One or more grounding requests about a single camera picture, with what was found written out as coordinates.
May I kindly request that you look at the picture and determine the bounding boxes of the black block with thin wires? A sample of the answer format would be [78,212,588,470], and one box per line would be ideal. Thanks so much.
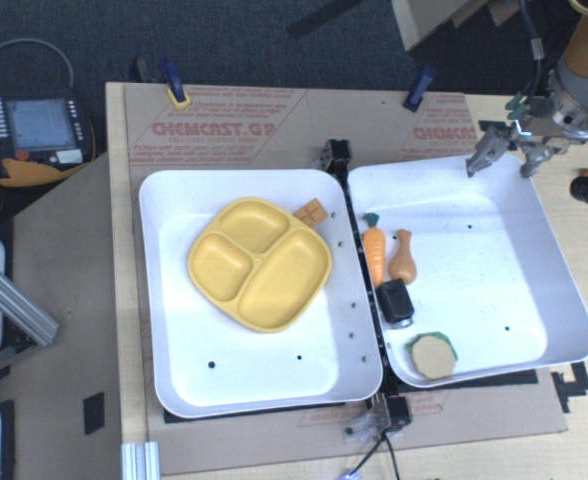
[318,138,353,174]
[384,395,415,428]

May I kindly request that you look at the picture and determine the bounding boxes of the yellow divided plate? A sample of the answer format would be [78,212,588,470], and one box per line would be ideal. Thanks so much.
[187,197,334,334]

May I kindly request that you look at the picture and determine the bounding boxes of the brown cardboard board red print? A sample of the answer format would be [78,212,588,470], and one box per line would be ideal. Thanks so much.
[123,83,570,477]

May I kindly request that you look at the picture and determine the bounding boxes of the white plastic tray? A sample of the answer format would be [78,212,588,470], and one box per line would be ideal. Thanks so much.
[345,152,588,390]
[138,168,386,420]

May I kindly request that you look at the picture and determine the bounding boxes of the green and tan sandwich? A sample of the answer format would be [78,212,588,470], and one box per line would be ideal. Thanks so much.
[404,331,460,382]

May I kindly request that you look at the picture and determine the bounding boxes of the orange carrot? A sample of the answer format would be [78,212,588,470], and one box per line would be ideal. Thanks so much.
[361,212,388,290]

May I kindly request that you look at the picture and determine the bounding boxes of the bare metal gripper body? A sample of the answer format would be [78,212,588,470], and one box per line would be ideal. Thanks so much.
[511,93,588,155]

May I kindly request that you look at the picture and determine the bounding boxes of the brown biscuit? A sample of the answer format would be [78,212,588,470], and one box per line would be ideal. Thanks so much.
[292,197,329,229]

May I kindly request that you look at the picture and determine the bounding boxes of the orange chicken drumstick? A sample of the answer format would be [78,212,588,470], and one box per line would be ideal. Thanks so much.
[387,228,419,286]

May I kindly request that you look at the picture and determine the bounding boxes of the black can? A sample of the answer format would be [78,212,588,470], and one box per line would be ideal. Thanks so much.
[375,278,416,330]

